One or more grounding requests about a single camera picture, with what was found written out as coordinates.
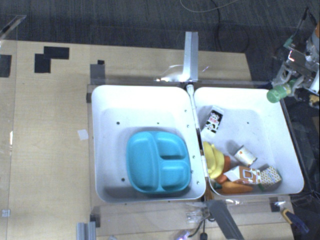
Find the white and orange carton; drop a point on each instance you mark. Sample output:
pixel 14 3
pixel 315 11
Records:
pixel 243 175

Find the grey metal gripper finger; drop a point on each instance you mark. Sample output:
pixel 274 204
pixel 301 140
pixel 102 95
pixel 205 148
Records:
pixel 298 82
pixel 283 75

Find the blue divided plate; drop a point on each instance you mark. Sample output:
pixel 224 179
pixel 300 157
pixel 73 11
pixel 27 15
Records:
pixel 145 159

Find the white can with orange dot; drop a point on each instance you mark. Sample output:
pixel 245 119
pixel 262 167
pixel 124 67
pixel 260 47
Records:
pixel 245 156

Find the yellow patterned box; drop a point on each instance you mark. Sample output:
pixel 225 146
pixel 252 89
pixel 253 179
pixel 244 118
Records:
pixel 270 177

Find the orange carrot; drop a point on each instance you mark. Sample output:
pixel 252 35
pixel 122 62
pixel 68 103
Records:
pixel 236 188

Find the green plastic bottle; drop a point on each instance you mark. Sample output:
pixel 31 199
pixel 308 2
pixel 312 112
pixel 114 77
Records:
pixel 276 94

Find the yellow banana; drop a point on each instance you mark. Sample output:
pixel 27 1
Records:
pixel 213 159

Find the white cow print carton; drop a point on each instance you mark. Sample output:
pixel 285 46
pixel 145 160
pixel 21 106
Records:
pixel 212 122

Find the white plastic tray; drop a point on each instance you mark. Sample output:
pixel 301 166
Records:
pixel 140 106
pixel 250 114

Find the orange sausage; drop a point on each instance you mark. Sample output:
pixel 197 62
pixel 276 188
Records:
pixel 227 164

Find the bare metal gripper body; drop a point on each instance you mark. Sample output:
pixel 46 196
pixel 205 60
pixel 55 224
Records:
pixel 301 60

